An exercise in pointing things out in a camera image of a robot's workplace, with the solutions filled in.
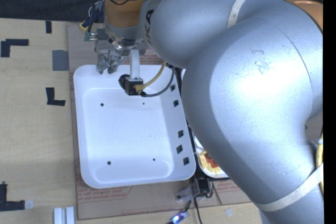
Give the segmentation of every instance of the white strap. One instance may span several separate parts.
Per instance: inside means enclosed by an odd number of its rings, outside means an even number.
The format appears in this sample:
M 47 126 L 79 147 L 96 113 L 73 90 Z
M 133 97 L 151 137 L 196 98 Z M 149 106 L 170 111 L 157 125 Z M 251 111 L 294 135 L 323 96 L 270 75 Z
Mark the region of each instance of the white strap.
M 231 8 L 230 14 L 229 14 L 228 21 L 227 21 L 227 28 L 236 24 L 238 12 L 239 12 L 239 10 L 240 10 L 240 8 L 241 8 L 241 6 L 243 5 L 244 2 L 245 2 L 245 0 L 236 0 L 234 2 L 233 6 Z
M 293 192 L 269 204 L 256 204 L 264 212 L 277 211 L 300 200 L 323 180 L 323 163 Z

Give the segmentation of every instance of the wooden table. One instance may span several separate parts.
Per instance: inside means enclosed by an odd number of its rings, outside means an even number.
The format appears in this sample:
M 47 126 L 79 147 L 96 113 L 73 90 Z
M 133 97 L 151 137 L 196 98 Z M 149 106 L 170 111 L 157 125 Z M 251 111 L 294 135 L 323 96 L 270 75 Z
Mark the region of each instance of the wooden table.
M 0 40 L 29 39 L 0 58 L 0 182 L 7 200 L 32 200 L 33 209 L 0 212 L 0 224 L 52 223 L 53 209 L 76 207 L 69 72 L 53 71 L 52 51 L 67 51 L 67 22 L 0 19 Z M 65 106 L 47 105 L 46 88 Z M 166 224 L 177 212 L 121 216 L 76 223 Z M 195 209 L 184 224 L 198 223 Z M 252 203 L 201 208 L 204 224 L 261 223 Z

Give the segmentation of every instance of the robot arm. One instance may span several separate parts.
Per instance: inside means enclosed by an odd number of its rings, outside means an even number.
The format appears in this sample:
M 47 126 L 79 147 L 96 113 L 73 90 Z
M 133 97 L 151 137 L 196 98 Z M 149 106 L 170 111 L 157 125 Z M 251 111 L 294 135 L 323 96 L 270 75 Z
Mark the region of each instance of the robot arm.
M 245 0 L 228 27 L 237 0 L 137 1 L 122 8 L 106 1 L 111 50 L 119 57 L 149 46 L 186 69 L 183 108 L 216 163 L 272 223 L 323 223 L 318 182 L 282 209 L 263 206 L 316 169 L 304 126 L 322 111 L 323 5 Z

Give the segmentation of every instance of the yellow cable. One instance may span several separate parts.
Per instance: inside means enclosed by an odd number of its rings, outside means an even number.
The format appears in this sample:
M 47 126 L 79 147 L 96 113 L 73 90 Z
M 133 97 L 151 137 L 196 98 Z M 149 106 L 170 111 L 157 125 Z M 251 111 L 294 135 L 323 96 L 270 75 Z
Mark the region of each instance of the yellow cable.
M 316 168 L 319 167 L 322 164 L 322 162 L 323 162 L 323 132 L 319 139 L 319 144 L 317 146 L 317 151 L 316 151 Z M 322 194 L 324 195 L 323 180 L 320 182 L 320 188 L 321 188 Z
M 149 86 L 150 84 L 152 84 L 155 80 L 157 80 L 157 78 L 162 74 L 163 69 L 166 65 L 166 62 L 163 62 L 161 65 L 160 70 L 158 71 L 158 73 L 156 74 L 156 76 L 154 78 L 152 78 L 149 82 L 142 84 L 142 85 L 135 85 L 134 88 L 135 90 L 140 93 L 143 91 L 144 88 L 146 88 L 147 86 Z

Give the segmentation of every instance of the white tray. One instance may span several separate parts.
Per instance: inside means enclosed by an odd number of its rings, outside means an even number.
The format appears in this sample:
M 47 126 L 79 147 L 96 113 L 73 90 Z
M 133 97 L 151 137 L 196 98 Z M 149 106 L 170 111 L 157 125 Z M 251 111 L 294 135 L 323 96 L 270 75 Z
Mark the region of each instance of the white tray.
M 140 77 L 147 82 L 159 69 L 141 65 Z M 196 163 L 176 80 L 175 90 L 157 97 L 128 96 L 118 79 L 129 73 L 128 65 L 113 74 L 99 74 L 94 65 L 75 71 L 83 180 L 93 188 L 110 188 L 190 178 Z M 170 77 L 165 68 L 145 92 L 160 92 Z

